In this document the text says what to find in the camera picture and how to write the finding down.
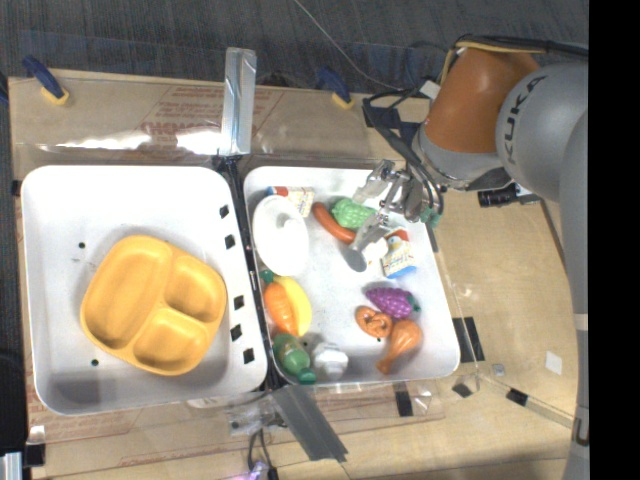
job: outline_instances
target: black fabric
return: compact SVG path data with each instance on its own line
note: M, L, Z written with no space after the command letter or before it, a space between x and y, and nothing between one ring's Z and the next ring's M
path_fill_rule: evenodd
M466 33L589 41L589 0L299 1L364 75L292 0L0 0L0 71L24 76L31 54L53 68L219 81L235 46L256 51L259 82L314 88L328 66L351 91L376 93L436 78ZM0 109L0 352L21 361L8 119ZM0 405L19 416L24 386L9 382L10 364L0 364ZM22 422L3 423L14 435Z

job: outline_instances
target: yellow plate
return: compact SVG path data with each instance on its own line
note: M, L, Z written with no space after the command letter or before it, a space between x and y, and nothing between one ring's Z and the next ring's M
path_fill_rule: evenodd
M218 272L157 238L120 240L100 264L80 321L96 345L138 368L180 375L195 368L227 306Z

